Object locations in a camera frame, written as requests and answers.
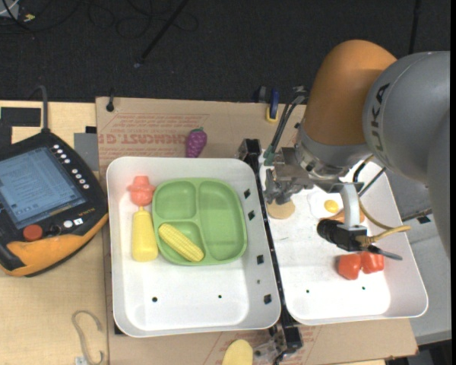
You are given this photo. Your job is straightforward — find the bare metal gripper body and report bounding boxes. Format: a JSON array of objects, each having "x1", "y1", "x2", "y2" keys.
[{"x1": 264, "y1": 146, "x2": 351, "y2": 190}]

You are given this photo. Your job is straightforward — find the tan round biscuit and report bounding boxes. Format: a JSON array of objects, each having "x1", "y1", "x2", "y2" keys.
[{"x1": 266, "y1": 198, "x2": 296, "y2": 221}]

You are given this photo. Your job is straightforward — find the white fried egg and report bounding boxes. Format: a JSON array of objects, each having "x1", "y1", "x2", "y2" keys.
[{"x1": 306, "y1": 189, "x2": 345, "y2": 219}]

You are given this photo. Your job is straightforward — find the green divided plate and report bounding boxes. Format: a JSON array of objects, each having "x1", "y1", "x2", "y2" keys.
[{"x1": 151, "y1": 178, "x2": 249, "y2": 267}]

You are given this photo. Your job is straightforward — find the thin black rod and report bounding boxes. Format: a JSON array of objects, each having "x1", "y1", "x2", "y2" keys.
[{"x1": 249, "y1": 154, "x2": 294, "y2": 338}]

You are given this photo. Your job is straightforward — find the white plastic tray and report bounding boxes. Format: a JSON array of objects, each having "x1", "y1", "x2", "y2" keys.
[
  {"x1": 258, "y1": 148, "x2": 429, "y2": 327},
  {"x1": 106, "y1": 156, "x2": 283, "y2": 338}
]

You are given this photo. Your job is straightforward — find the brown cardboard board red print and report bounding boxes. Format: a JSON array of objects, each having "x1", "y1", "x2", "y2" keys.
[{"x1": 94, "y1": 96, "x2": 420, "y2": 365}]

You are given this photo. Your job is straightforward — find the purple grapes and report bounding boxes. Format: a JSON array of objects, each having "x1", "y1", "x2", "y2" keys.
[{"x1": 185, "y1": 126, "x2": 208, "y2": 159}]

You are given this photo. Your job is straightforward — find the red bell pepper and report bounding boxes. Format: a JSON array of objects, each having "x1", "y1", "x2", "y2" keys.
[{"x1": 335, "y1": 251, "x2": 386, "y2": 281}]

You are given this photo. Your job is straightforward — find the yellow corn cob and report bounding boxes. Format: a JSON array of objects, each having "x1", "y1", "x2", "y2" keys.
[{"x1": 157, "y1": 223, "x2": 206, "y2": 263}]

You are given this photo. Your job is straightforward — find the pink toy figure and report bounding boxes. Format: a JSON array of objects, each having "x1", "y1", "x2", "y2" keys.
[{"x1": 127, "y1": 175, "x2": 157, "y2": 208}]

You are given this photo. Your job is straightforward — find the yellow squeeze bottle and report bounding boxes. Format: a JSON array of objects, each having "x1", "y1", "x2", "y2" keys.
[{"x1": 131, "y1": 205, "x2": 160, "y2": 263}]

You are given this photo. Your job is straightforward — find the yellow oval toy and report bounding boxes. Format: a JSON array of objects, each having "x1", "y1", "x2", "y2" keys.
[{"x1": 221, "y1": 338, "x2": 254, "y2": 365}]

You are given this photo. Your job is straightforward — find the black block with wires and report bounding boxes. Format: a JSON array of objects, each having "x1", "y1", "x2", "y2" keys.
[
  {"x1": 276, "y1": 323, "x2": 305, "y2": 354},
  {"x1": 238, "y1": 138, "x2": 262, "y2": 163}
]

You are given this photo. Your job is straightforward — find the black cylinder on white bracket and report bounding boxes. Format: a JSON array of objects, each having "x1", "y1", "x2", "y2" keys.
[{"x1": 316, "y1": 182, "x2": 369, "y2": 252}]

